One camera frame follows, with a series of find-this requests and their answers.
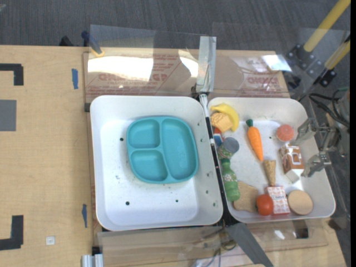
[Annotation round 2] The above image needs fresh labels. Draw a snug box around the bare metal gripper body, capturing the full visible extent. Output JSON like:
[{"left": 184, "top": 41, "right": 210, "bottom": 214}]
[{"left": 316, "top": 122, "right": 343, "bottom": 157}]

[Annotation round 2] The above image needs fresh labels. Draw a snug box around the brown and white carton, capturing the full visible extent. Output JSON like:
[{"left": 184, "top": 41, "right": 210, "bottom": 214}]
[{"left": 279, "top": 143, "right": 305, "bottom": 184}]

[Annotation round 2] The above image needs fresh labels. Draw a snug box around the tan ice cream cone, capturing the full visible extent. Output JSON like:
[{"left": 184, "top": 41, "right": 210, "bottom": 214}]
[{"left": 263, "top": 159, "right": 277, "bottom": 187}]

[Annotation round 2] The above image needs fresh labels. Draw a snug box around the pink and white carton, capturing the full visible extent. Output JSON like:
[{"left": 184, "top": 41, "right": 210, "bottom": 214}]
[{"left": 264, "top": 185, "right": 291, "bottom": 215}]

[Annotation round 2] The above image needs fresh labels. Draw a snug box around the orange carrot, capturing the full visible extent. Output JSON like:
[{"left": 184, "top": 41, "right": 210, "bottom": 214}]
[{"left": 245, "top": 118, "right": 264, "bottom": 162}]

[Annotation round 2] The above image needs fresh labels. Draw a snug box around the white plastic tray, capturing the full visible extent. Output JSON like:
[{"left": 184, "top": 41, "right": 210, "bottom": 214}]
[
  {"left": 207, "top": 97, "right": 337, "bottom": 224},
  {"left": 89, "top": 95, "right": 224, "bottom": 232}
]

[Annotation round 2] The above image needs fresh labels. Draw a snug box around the red tomato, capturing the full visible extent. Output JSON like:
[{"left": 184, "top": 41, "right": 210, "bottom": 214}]
[{"left": 255, "top": 194, "right": 274, "bottom": 216}]

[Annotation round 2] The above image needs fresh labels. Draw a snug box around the yellow banana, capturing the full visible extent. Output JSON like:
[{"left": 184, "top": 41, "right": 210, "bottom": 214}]
[{"left": 210, "top": 103, "right": 240, "bottom": 132}]

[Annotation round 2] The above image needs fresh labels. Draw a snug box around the brown bread slice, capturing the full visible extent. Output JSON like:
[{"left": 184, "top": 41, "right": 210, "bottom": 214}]
[{"left": 233, "top": 181, "right": 260, "bottom": 214}]

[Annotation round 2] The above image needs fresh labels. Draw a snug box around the green can, grey lid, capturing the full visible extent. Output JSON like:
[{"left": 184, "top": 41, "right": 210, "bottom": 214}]
[{"left": 217, "top": 137, "right": 240, "bottom": 160}]

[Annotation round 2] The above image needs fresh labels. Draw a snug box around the tan muffin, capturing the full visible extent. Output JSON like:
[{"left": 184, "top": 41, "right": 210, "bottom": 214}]
[{"left": 210, "top": 112, "right": 234, "bottom": 134}]

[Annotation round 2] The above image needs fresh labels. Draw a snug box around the green bottle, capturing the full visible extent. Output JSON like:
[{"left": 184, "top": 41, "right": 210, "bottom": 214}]
[{"left": 220, "top": 159, "right": 241, "bottom": 202}]

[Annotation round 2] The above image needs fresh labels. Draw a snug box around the red and blue carton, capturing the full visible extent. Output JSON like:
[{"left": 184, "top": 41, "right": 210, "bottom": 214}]
[{"left": 213, "top": 127, "right": 225, "bottom": 147}]

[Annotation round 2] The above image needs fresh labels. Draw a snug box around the thin black and white rod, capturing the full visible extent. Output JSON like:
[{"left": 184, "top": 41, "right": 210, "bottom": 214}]
[{"left": 198, "top": 93, "right": 226, "bottom": 222}]

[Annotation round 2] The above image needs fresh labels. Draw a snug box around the teal divided plate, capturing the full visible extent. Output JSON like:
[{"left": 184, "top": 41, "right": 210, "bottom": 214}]
[{"left": 126, "top": 116, "right": 199, "bottom": 184}]

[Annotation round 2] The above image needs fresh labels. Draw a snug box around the brown cardboard board, red print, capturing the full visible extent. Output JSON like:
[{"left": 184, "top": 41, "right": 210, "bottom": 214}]
[{"left": 82, "top": 48, "right": 329, "bottom": 250}]

